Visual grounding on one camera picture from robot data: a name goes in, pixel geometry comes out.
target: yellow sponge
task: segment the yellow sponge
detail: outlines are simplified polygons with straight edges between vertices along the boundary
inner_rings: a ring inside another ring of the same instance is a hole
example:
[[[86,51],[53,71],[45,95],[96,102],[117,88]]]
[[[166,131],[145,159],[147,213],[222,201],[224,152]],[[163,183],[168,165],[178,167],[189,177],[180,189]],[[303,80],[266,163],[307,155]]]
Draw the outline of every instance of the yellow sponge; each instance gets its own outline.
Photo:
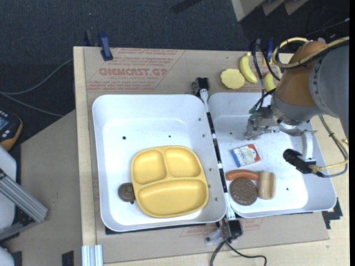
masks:
[[[221,81],[229,89],[239,89],[244,86],[245,78],[238,69],[227,69],[222,72]]]

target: sausage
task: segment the sausage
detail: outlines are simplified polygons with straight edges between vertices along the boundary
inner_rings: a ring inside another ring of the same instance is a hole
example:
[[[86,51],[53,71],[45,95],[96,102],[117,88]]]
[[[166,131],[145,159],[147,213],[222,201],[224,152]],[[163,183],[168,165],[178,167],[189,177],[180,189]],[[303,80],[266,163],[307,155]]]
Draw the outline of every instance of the sausage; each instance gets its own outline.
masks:
[[[226,173],[227,180],[234,180],[239,177],[246,177],[251,180],[258,180],[259,174],[255,171],[250,170],[233,170]]]

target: yellow divided plate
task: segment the yellow divided plate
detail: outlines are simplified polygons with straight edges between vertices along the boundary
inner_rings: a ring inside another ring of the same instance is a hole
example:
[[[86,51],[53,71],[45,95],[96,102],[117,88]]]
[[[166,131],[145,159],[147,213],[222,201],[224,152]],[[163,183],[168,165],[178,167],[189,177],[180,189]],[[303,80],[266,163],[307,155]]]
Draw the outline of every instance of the yellow divided plate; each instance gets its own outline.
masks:
[[[184,146],[161,146],[137,153],[131,163],[134,194],[144,213],[176,217],[206,205],[209,189],[196,154]]]

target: black floor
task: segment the black floor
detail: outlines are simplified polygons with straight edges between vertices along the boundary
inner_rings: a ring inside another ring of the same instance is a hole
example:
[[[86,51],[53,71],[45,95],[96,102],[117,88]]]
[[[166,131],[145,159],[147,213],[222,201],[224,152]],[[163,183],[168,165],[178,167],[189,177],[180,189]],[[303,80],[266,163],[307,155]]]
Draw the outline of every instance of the black floor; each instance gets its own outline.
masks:
[[[284,6],[269,16],[257,8],[242,22],[231,0],[0,0],[0,93],[21,92],[56,74],[27,93],[0,95],[0,110],[23,121],[17,144],[75,108],[73,46],[84,33],[107,32],[112,47],[248,50],[252,41],[279,43],[349,18],[349,0],[310,0],[288,15]],[[349,22],[307,38],[327,41],[349,35]]]

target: yellow banana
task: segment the yellow banana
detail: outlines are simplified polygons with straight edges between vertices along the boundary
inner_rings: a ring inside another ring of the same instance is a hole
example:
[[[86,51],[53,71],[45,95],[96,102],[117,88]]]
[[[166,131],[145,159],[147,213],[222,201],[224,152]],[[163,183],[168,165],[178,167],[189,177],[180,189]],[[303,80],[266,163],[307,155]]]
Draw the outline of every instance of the yellow banana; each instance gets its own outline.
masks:
[[[275,84],[273,83],[273,76],[270,72],[264,76],[263,81],[266,91],[271,91],[276,88]]]
[[[251,55],[250,52],[248,52],[245,56],[243,56],[240,61],[239,61],[239,69],[240,72],[243,74],[244,78],[255,84],[257,83],[257,78],[255,76],[255,74],[253,73],[253,71],[250,69],[249,66],[249,56]]]

